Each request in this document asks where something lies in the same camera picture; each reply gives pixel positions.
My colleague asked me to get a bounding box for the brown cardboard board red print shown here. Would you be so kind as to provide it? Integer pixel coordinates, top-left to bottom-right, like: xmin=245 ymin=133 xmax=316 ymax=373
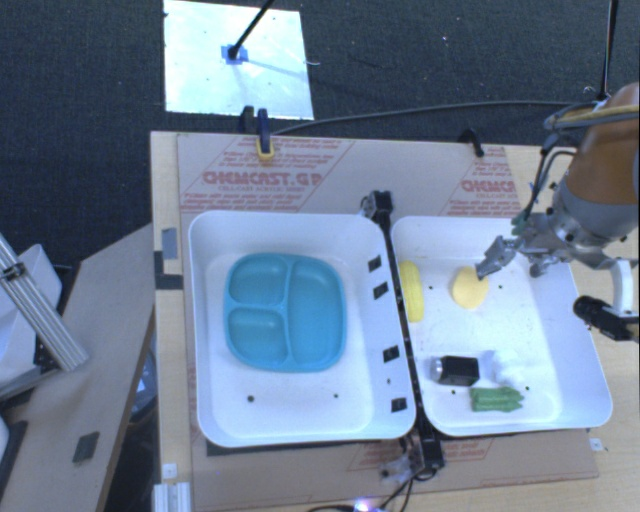
xmin=175 ymin=132 xmax=600 ymax=512

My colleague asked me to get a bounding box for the blue divided plate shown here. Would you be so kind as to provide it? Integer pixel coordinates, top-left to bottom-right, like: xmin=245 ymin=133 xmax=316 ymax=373
xmin=223 ymin=252 xmax=348 ymax=373

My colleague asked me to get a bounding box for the yellow round toy food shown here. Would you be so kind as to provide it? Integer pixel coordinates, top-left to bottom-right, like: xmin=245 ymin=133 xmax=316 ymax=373
xmin=451 ymin=266 xmax=490 ymax=310

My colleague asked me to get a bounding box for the black cylinder on white bracket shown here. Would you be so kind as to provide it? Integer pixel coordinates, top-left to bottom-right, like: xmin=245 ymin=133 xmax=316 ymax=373
xmin=572 ymin=257 xmax=640 ymax=343

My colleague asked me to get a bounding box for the black can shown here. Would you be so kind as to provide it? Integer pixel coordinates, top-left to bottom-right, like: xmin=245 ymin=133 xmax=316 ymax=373
xmin=429 ymin=355 xmax=481 ymax=387

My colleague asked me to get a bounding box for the green toy asparagus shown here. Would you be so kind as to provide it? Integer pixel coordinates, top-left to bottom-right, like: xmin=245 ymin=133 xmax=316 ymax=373
xmin=468 ymin=386 xmax=526 ymax=414

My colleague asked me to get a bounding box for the thin black rod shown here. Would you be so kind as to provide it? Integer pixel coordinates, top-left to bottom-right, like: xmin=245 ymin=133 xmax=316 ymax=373
xmin=375 ymin=212 xmax=437 ymax=451

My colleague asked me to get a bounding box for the white plastic tray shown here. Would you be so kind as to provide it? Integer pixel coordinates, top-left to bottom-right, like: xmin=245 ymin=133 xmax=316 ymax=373
xmin=390 ymin=215 xmax=614 ymax=438
xmin=187 ymin=210 xmax=418 ymax=448

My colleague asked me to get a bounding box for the white toy cauliflower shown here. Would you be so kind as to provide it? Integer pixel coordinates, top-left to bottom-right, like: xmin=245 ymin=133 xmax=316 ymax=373
xmin=480 ymin=348 xmax=529 ymax=389

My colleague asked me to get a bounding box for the yellow corn cob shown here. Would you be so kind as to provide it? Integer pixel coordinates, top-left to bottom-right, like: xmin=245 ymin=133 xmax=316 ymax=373
xmin=398 ymin=260 xmax=426 ymax=324

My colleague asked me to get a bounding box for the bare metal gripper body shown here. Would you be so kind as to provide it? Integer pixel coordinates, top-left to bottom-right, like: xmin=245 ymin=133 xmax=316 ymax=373
xmin=514 ymin=212 xmax=617 ymax=270

